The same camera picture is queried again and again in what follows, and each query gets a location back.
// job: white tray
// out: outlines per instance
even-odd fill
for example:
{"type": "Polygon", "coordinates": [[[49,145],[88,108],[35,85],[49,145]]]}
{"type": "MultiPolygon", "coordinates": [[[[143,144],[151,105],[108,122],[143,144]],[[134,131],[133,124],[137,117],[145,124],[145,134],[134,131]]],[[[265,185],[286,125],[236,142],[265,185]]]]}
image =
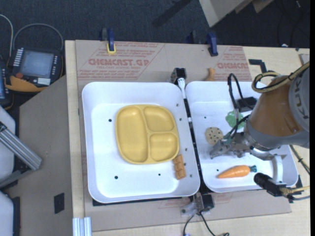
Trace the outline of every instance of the white tray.
{"type": "Polygon", "coordinates": [[[12,236],[14,206],[11,199],[0,192],[0,228],[1,236],[12,236]]]}
{"type": "MultiPolygon", "coordinates": [[[[260,93],[253,91],[251,85],[251,82],[240,82],[243,96],[259,98],[260,93]]],[[[239,99],[240,96],[235,82],[232,82],[232,89],[235,99],[239,99]]],[[[274,170],[276,167],[271,161],[263,161],[249,153],[246,153],[246,155],[241,158],[238,158],[235,155],[221,155],[210,159],[208,156],[212,146],[206,140],[206,129],[208,127],[218,127],[223,134],[226,134],[231,130],[231,127],[225,120],[228,112],[233,110],[227,82],[191,82],[186,86],[186,95],[189,103],[202,175],[204,182],[209,189],[214,192],[260,189],[253,180],[255,173],[250,173],[246,177],[226,179],[217,178],[217,175],[220,172],[236,165],[256,165],[257,172],[274,177],[274,170]]],[[[242,114],[243,116],[246,116],[249,113],[250,112],[245,112],[242,114]]],[[[282,160],[283,182],[285,182],[287,186],[295,185],[298,180],[298,173],[289,146],[281,146],[279,149],[272,150],[271,153],[286,156],[282,160]]]]}
{"type": "Polygon", "coordinates": [[[188,118],[180,89],[171,83],[92,82],[82,91],[88,187],[101,203],[191,196],[200,186],[188,118]],[[117,111],[133,104],[167,108],[179,133],[187,176],[175,178],[172,161],[135,165],[119,155],[115,138],[117,111]]]}

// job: yellow plate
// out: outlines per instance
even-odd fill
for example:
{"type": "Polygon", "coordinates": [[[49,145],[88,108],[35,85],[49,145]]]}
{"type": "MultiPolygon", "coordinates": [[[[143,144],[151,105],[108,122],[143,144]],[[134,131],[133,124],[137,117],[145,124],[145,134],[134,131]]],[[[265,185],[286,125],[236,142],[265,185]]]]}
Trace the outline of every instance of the yellow plate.
{"type": "Polygon", "coordinates": [[[154,164],[175,158],[179,138],[173,115],[156,105],[130,105],[116,114],[116,141],[129,163],[154,164]]]}

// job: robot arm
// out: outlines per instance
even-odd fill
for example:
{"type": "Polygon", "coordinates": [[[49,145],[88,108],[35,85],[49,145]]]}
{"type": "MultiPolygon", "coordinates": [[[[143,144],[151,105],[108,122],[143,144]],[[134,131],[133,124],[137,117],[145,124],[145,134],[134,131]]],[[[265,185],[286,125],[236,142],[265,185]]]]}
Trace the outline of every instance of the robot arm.
{"type": "Polygon", "coordinates": [[[263,77],[252,84],[263,94],[246,121],[244,131],[231,140],[218,141],[210,151],[214,158],[229,151],[241,157],[245,152],[269,160],[269,151],[282,145],[310,146],[310,63],[290,76],[276,76],[265,88],[256,89],[263,77]]]}

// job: small orange food piece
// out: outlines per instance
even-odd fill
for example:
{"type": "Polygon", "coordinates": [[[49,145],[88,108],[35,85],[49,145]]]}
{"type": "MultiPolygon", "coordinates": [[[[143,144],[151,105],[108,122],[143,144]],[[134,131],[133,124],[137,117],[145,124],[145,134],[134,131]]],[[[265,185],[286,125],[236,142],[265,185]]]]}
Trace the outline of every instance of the small orange food piece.
{"type": "Polygon", "coordinates": [[[250,172],[256,172],[256,166],[238,165],[230,168],[218,175],[218,178],[230,178],[230,177],[245,177],[250,172]]]}

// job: black wire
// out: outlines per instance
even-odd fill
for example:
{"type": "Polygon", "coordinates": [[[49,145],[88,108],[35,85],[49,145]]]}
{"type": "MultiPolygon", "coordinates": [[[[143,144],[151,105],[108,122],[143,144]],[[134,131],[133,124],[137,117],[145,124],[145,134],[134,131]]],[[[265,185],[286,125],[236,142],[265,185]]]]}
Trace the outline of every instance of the black wire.
{"type": "Polygon", "coordinates": [[[249,109],[252,110],[252,107],[247,104],[247,102],[245,101],[245,99],[244,99],[244,97],[243,97],[242,90],[241,90],[240,84],[239,84],[239,82],[238,82],[238,79],[236,78],[236,76],[235,76],[233,73],[231,73],[231,74],[228,76],[228,78],[227,78],[227,84],[228,84],[228,86],[229,86],[229,93],[230,93],[230,97],[231,97],[231,100],[232,100],[232,102],[233,102],[234,108],[237,109],[237,105],[236,105],[235,98],[234,98],[233,92],[232,92],[232,80],[231,80],[232,77],[233,77],[234,80],[235,80],[235,83],[236,83],[236,85],[237,85],[238,92],[239,92],[239,94],[240,94],[240,97],[241,97],[243,103],[244,103],[249,109]]]}
{"type": "Polygon", "coordinates": [[[299,201],[299,200],[305,200],[305,199],[309,199],[311,196],[308,195],[308,196],[305,196],[305,197],[302,197],[302,198],[296,198],[294,197],[292,194],[289,194],[286,196],[288,199],[290,200],[293,200],[293,201],[299,201]]]}
{"type": "Polygon", "coordinates": [[[188,225],[189,221],[190,221],[194,216],[195,216],[195,214],[194,214],[193,216],[191,216],[191,217],[189,218],[189,220],[187,220],[187,222],[186,222],[186,224],[185,224],[185,226],[184,226],[183,236],[186,236],[186,232],[185,232],[186,226],[188,225]]]}
{"type": "MultiPolygon", "coordinates": [[[[202,212],[203,212],[203,211],[201,210],[200,212],[198,212],[198,213],[196,213],[196,214],[199,215],[199,216],[201,216],[203,222],[205,223],[205,225],[206,225],[208,231],[212,234],[212,236],[216,236],[216,235],[211,231],[211,229],[209,228],[207,221],[205,220],[204,216],[202,215],[202,212]]],[[[190,221],[194,216],[195,216],[195,214],[194,214],[193,216],[191,216],[191,217],[189,218],[189,220],[187,220],[187,222],[186,222],[186,224],[185,224],[185,226],[184,226],[183,236],[186,236],[185,230],[186,230],[187,224],[189,223],[189,221],[190,221]]]]}
{"type": "MultiPolygon", "coordinates": [[[[238,124],[241,124],[242,122],[244,122],[248,117],[250,117],[250,115],[247,115],[245,117],[243,117],[238,124]]],[[[229,131],[229,134],[232,134],[232,132],[236,129],[236,125],[229,131]]]]}
{"type": "Polygon", "coordinates": [[[310,175],[310,169],[307,167],[307,165],[304,163],[304,161],[302,160],[302,158],[298,155],[298,152],[295,150],[295,148],[293,147],[293,145],[290,145],[290,148],[293,152],[293,154],[296,156],[296,158],[298,159],[298,162],[302,164],[302,166],[304,167],[304,169],[306,170],[306,172],[310,175]]]}
{"type": "Polygon", "coordinates": [[[279,45],[279,46],[282,46],[281,41],[280,41],[280,28],[281,28],[280,25],[282,24],[282,21],[283,21],[284,16],[285,16],[286,18],[288,18],[288,19],[290,20],[290,22],[294,23],[293,29],[292,29],[291,34],[290,34],[289,47],[292,47],[293,35],[294,35],[294,33],[295,33],[296,30],[299,30],[299,31],[300,31],[302,34],[304,34],[304,35],[307,37],[307,39],[309,40],[309,39],[310,39],[309,34],[307,34],[306,32],[304,32],[304,31],[299,27],[299,24],[301,23],[301,20],[303,19],[303,17],[305,17],[305,16],[308,14],[308,12],[310,11],[310,8],[309,8],[306,12],[303,13],[303,10],[302,10],[301,8],[296,8],[296,7],[295,7],[295,9],[297,9],[299,12],[302,12],[302,13],[303,13],[302,15],[299,16],[299,18],[295,19],[295,18],[293,18],[293,17],[290,15],[290,13],[287,11],[287,9],[286,9],[286,7],[285,7],[285,5],[284,5],[284,1],[283,1],[283,0],[276,0],[276,5],[277,5],[278,9],[279,9],[279,10],[281,11],[281,13],[282,13],[282,16],[280,17],[279,22],[278,22],[278,26],[277,26],[278,45],[279,45]]]}
{"type": "MultiPolygon", "coordinates": [[[[238,89],[239,95],[240,95],[240,97],[241,97],[243,103],[244,103],[249,109],[252,110],[252,107],[247,104],[247,102],[245,101],[245,99],[244,99],[244,97],[243,97],[243,94],[242,94],[241,87],[240,87],[240,84],[239,84],[239,82],[238,82],[238,79],[236,78],[236,76],[235,76],[233,73],[230,73],[230,75],[227,77],[227,84],[228,84],[228,87],[229,87],[229,94],[230,94],[230,97],[231,97],[231,100],[232,100],[234,109],[237,109],[237,104],[236,104],[236,101],[235,101],[235,98],[234,98],[234,95],[233,95],[232,77],[233,77],[234,80],[235,80],[235,83],[236,83],[236,85],[237,85],[237,89],[238,89]]],[[[238,126],[239,126],[239,124],[241,123],[241,122],[239,122],[238,116],[235,117],[235,120],[236,120],[236,124],[235,124],[235,126],[233,127],[234,133],[233,133],[233,135],[231,135],[231,138],[233,138],[233,137],[236,135],[237,130],[238,130],[238,126]]]]}
{"type": "Polygon", "coordinates": [[[202,211],[199,212],[199,215],[201,216],[203,222],[205,222],[205,225],[206,225],[208,231],[212,234],[212,236],[215,236],[214,233],[210,230],[210,228],[209,228],[209,226],[208,226],[208,224],[207,224],[207,221],[206,221],[205,218],[203,217],[202,211]]]}
{"type": "Polygon", "coordinates": [[[61,33],[56,28],[54,28],[53,26],[50,26],[50,25],[47,25],[47,24],[41,24],[41,23],[35,23],[35,24],[26,25],[26,26],[22,27],[21,29],[19,29],[18,32],[15,34],[15,36],[13,38],[12,50],[15,49],[15,40],[16,40],[17,36],[20,34],[20,32],[23,31],[26,28],[33,27],[33,26],[44,26],[44,27],[48,27],[48,28],[53,29],[59,35],[60,40],[61,40],[60,51],[63,50],[63,36],[61,35],[61,33]]]}
{"type": "Polygon", "coordinates": [[[302,19],[308,14],[308,13],[310,13],[310,11],[311,11],[311,8],[309,8],[303,15],[301,15],[300,16],[300,18],[299,18],[299,20],[294,24],[294,26],[293,26],[293,30],[292,30],[292,32],[291,32],[291,37],[290,37],[290,47],[292,47],[292,43],[293,43],[293,36],[294,36],[294,33],[295,33],[295,30],[296,29],[299,29],[298,28],[298,25],[302,22],[302,19]]]}

